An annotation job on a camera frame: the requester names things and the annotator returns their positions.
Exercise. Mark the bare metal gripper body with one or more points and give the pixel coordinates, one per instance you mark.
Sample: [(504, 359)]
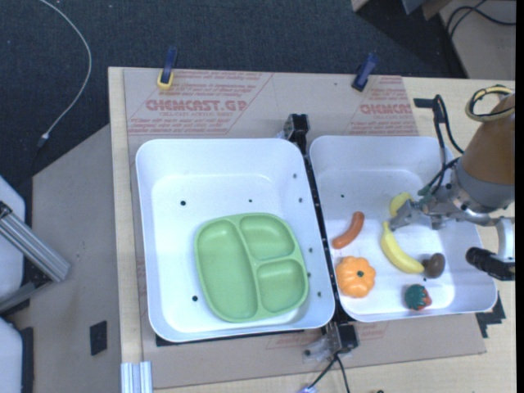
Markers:
[(446, 210)]

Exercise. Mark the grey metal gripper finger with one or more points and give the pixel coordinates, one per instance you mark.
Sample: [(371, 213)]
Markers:
[(399, 220), (410, 205)]

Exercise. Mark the yellow lemon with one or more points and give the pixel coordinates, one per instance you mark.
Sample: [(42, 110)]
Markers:
[(397, 204)]

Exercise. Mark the yellow banana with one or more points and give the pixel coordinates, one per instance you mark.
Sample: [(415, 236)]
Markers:
[(396, 252)]

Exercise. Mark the white plastic tray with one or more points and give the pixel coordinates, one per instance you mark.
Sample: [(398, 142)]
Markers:
[(368, 178), (180, 236)]

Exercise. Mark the orange sausage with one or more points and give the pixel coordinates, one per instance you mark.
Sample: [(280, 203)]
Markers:
[(349, 231)]

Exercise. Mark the orange pumpkin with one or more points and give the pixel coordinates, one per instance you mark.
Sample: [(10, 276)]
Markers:
[(355, 277)]

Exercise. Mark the red strawberry with green top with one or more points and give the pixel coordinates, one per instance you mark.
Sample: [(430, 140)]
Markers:
[(417, 298)]

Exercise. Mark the thin black rod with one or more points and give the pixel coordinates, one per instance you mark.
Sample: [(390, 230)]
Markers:
[(317, 203)]

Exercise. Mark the green divided plate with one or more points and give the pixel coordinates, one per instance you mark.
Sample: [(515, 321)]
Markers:
[(223, 268)]

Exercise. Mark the brown cardboard board red print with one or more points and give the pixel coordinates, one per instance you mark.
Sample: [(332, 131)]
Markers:
[(245, 100)]

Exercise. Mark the black cylinder on white bracket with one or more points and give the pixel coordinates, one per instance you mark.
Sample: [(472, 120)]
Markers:
[(491, 262)]

